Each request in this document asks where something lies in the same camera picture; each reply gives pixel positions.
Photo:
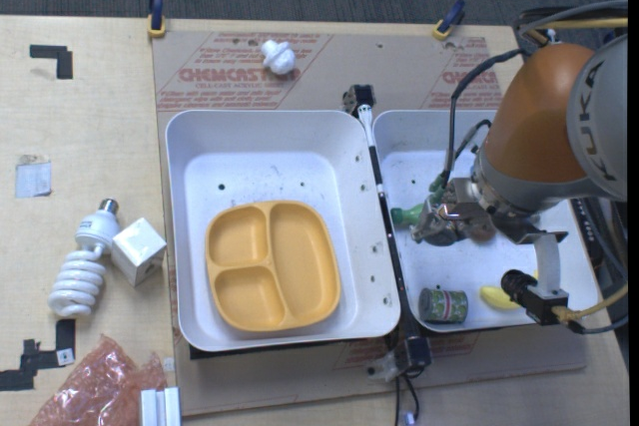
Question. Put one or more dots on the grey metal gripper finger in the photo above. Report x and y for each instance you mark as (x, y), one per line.
(423, 222)
(451, 225)

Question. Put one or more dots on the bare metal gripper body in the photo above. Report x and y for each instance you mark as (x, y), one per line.
(466, 202)

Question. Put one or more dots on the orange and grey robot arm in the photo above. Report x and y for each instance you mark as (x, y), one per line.
(539, 125)

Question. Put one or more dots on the green bottle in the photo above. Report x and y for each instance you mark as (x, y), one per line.
(405, 214)

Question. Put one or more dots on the brown round object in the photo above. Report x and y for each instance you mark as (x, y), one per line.
(483, 233)

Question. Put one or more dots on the thin black and white rod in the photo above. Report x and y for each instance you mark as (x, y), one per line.
(387, 214)

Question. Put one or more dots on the white plastic tray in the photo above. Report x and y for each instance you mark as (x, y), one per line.
(464, 264)
(279, 174)

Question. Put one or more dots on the green and white can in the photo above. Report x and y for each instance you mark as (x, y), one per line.
(443, 305)

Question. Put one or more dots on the yellow banana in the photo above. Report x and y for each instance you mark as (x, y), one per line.
(496, 298)

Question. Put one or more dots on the yellow divided plate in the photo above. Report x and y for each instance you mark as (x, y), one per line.
(299, 244)

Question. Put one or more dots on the brown cardboard board red print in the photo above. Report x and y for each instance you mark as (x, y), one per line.
(309, 379)

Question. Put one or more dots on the white crumpled lump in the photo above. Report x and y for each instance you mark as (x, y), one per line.
(278, 57)

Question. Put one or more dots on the white cube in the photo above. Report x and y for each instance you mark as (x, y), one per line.
(137, 252)

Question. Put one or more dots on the white spiral light bulb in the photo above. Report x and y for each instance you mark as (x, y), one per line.
(82, 269)

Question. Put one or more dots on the pink bubble wrap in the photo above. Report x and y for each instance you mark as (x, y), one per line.
(95, 389)

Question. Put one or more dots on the black cylinder on white bracket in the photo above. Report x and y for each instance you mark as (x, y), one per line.
(546, 259)

